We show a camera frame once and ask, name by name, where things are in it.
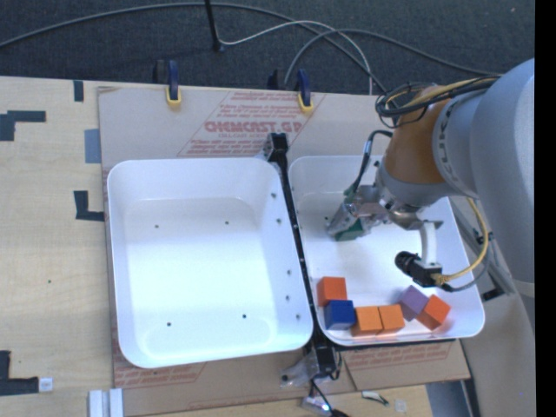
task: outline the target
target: table surface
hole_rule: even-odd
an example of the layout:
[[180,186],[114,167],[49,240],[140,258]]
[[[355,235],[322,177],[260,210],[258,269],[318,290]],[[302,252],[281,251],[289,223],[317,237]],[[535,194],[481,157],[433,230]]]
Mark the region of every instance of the table surface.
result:
[[[18,122],[15,141],[0,142],[0,349],[11,351],[10,378],[54,381],[51,393],[0,397],[2,416],[84,416],[88,392],[113,387],[104,223],[76,221],[73,196],[87,190],[89,210],[103,211],[101,166],[85,162],[83,140],[84,130],[98,128],[101,84],[86,83],[84,102],[75,103],[71,81],[0,77],[0,114],[41,110],[49,119]],[[405,401],[405,415],[432,415],[425,386],[381,393],[390,407],[359,393],[328,398],[352,417],[400,415],[396,400]],[[299,403],[171,415],[309,415]]]

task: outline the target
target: robotic arm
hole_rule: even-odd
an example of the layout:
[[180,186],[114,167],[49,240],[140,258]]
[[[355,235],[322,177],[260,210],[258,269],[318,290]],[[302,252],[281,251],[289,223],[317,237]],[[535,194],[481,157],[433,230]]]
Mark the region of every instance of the robotic arm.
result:
[[[478,199],[534,329],[534,59],[503,76],[423,88],[401,109],[386,110],[394,97],[377,103],[379,114],[400,119],[374,184],[358,183],[364,156],[328,233],[342,241],[393,222],[426,237],[434,231],[419,218],[425,207],[443,196]],[[405,254],[396,258],[399,268],[422,286],[439,285],[439,270],[424,255]],[[415,263],[424,272],[413,271]]]

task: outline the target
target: toy cube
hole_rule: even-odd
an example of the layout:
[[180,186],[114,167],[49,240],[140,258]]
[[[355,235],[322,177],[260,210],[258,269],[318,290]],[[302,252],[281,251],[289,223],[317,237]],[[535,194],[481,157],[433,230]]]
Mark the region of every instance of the toy cube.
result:
[[347,300],[346,279],[340,276],[323,276],[316,285],[317,304],[324,307],[331,300]]
[[355,323],[354,302],[330,300],[324,307],[324,323],[329,330],[347,330]]
[[355,308],[356,323],[351,328],[353,336],[375,335],[382,330],[381,314],[376,306]]
[[379,306],[381,314],[382,330],[381,334],[398,332],[406,326],[403,320],[400,304],[389,304],[387,306]]
[[417,320],[430,330],[436,329],[446,319],[451,307],[436,295],[431,295]]
[[407,321],[411,321],[425,308],[428,296],[414,286],[409,286],[403,291],[399,300],[401,312]]

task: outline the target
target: blue clamp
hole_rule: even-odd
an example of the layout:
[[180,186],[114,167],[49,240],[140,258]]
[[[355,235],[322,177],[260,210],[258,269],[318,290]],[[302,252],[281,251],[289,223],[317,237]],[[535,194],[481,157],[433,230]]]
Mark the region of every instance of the blue clamp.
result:
[[179,105],[182,102],[182,92],[177,81],[177,63],[168,61],[168,87],[166,88],[166,101],[170,105]]
[[313,109],[313,101],[311,100],[311,89],[309,88],[309,78],[304,69],[297,71],[297,84],[295,90],[299,91],[297,101],[301,107],[301,111],[307,112]]

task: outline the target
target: blue block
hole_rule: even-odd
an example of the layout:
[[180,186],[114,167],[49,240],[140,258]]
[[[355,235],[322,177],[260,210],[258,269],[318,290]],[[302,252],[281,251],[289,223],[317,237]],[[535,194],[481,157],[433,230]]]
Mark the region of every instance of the blue block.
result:
[[324,308],[324,323],[329,330],[346,330],[355,324],[354,302],[331,300]]

